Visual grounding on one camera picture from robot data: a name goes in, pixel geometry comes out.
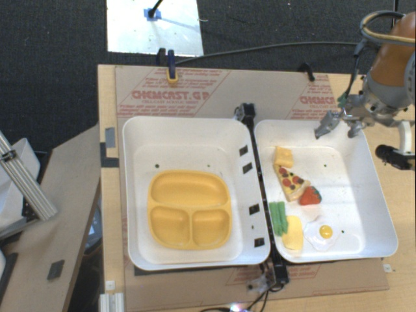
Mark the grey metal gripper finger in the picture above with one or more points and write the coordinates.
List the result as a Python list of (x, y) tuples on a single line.
[(326, 124), (353, 129)]

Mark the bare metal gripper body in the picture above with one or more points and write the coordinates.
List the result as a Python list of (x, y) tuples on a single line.
[(367, 110)]

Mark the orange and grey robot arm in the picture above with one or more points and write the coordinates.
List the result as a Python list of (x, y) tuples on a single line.
[(393, 60)]

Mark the yellow cheese block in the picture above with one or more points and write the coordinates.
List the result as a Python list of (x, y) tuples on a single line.
[(283, 156)]

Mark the white plastic tray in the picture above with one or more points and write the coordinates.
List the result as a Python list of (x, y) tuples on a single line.
[(182, 148), (354, 187)]

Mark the pizza slice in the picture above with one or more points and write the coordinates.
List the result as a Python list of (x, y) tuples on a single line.
[(291, 182)]

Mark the red strawberry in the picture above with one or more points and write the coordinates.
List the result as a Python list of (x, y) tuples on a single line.
[(310, 196)]

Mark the thin black rod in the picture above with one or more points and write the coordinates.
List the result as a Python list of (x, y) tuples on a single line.
[(260, 180)]

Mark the green beans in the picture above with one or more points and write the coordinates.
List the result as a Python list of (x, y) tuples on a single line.
[(279, 218)]

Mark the white fried egg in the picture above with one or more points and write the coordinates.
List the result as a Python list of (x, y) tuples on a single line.
[(321, 234)]

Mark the pale yellow flat slice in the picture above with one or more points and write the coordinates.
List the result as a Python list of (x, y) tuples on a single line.
[(293, 234)]

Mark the brown cardboard board red print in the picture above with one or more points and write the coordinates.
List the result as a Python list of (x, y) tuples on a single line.
[(208, 89)]

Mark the yellow divided plate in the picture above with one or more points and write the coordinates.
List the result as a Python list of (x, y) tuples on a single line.
[(189, 208)]

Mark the black cylinder on white bracket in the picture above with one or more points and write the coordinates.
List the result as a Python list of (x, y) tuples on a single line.
[(397, 151)]

